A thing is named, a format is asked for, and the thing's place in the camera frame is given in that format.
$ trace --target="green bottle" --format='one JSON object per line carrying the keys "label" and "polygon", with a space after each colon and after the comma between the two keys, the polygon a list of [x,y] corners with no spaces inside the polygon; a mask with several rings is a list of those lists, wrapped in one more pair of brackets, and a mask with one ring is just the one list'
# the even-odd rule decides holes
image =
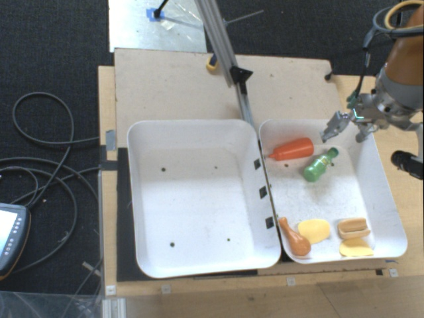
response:
{"label": "green bottle", "polygon": [[339,155],[339,151],[332,147],[326,154],[320,155],[312,164],[303,170],[303,177],[309,182],[316,182],[322,174],[325,173],[327,167],[331,165],[333,158]]}

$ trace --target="yellow cable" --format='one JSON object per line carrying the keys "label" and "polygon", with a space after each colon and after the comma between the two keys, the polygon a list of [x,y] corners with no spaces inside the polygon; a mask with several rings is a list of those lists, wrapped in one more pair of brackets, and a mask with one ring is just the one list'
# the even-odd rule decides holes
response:
{"label": "yellow cable", "polygon": [[[396,29],[390,23],[390,18],[400,8],[405,7],[405,6],[409,6],[409,5],[424,5],[424,0],[406,0],[406,1],[402,1],[402,2],[398,3],[396,6],[393,6],[390,9],[390,11],[387,12],[386,16],[384,17],[384,26],[386,26],[386,28],[388,28],[388,29]],[[405,29],[405,30],[406,29],[414,29],[414,28],[422,27],[422,26],[423,25],[417,25],[417,26],[412,26],[412,27],[405,27],[405,28],[402,28],[402,29]]]}

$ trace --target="yellow toy cheese slice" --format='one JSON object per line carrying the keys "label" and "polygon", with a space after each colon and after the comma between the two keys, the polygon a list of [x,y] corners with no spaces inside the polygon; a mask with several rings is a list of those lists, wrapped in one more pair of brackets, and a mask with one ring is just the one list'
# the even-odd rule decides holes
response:
{"label": "yellow toy cheese slice", "polygon": [[340,254],[346,257],[373,256],[374,251],[361,238],[346,239],[339,248]]}
{"label": "yellow toy cheese slice", "polygon": [[304,236],[311,244],[327,239],[330,235],[330,224],[324,219],[302,221],[297,229],[300,235]]}

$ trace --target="wooden table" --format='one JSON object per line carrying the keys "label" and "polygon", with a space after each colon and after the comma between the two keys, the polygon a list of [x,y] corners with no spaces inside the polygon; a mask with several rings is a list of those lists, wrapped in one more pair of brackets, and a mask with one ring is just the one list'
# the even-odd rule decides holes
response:
{"label": "wooden table", "polygon": [[[116,131],[117,147],[125,147],[127,129],[139,120],[239,117],[235,91],[228,88],[219,72],[211,75],[206,71],[207,58],[206,54],[117,50],[115,67],[99,68],[101,145],[106,145],[107,131]],[[330,66],[323,60],[238,56],[238,62],[241,67],[254,71],[248,82],[248,92],[256,128],[268,118],[328,119],[337,109],[342,108],[341,105],[345,104],[346,97],[358,81],[353,76],[333,76],[331,81],[325,81],[323,77],[330,71]],[[374,78],[366,78],[363,91],[372,87]],[[175,99],[169,99],[171,92],[177,96]],[[422,121],[422,114],[414,120]],[[404,293],[410,292],[407,299],[409,312],[423,308],[423,304],[415,301],[420,291],[422,293],[424,276],[423,182],[397,171],[390,162],[390,156],[395,150],[416,153],[417,138],[415,133],[394,128],[379,131],[374,138],[407,234],[408,249],[404,256],[390,261],[358,260],[313,265],[285,263],[260,270],[257,276],[251,277],[117,282],[117,172],[103,170],[101,222],[106,294],[119,297],[143,296],[130,302],[135,309],[143,305],[146,317],[155,317],[153,313],[157,317],[167,316],[166,310],[160,311],[161,314],[156,312],[158,308],[155,305],[158,300],[163,305],[164,299],[158,298],[169,291],[173,299],[167,299],[168,313],[175,313],[174,309],[181,308],[181,301],[195,305],[205,298],[227,301],[229,299],[226,298],[231,297],[235,305],[241,308],[247,297],[248,303],[260,299],[261,305],[280,307],[277,298],[282,300],[289,295],[294,300],[286,300],[291,307],[293,305],[290,303],[301,301],[301,296],[307,295],[313,298],[315,309],[305,311],[307,307],[304,306],[298,310],[293,309],[294,313],[304,317],[307,316],[306,312],[314,313],[311,315],[314,317],[321,313],[332,317],[331,312],[340,312],[336,306],[343,292],[341,287],[350,288],[353,296],[358,296],[364,286],[368,290],[371,286],[378,291],[368,291],[366,296],[371,298],[374,295],[377,298],[390,295],[384,289],[399,282],[398,286],[403,286]],[[117,151],[108,150],[107,159],[116,160]],[[389,279],[388,269],[395,269],[399,277]],[[376,270],[383,270],[382,276],[377,275]],[[293,281],[295,289],[288,286]],[[240,312],[246,312],[246,316],[252,313],[251,310],[243,310]],[[188,312],[186,314],[177,316],[189,316]],[[202,312],[202,316],[208,317],[207,312]]]}

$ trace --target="clear plastic sheet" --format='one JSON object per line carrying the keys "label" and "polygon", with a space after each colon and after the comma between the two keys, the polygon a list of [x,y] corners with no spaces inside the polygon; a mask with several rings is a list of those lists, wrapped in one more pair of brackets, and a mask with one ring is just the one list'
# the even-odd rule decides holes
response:
{"label": "clear plastic sheet", "polygon": [[109,0],[110,51],[141,48],[206,53],[203,23],[194,0],[169,0],[163,17],[153,10],[163,0]]}
{"label": "clear plastic sheet", "polygon": [[0,291],[0,318],[100,318],[98,295]]}

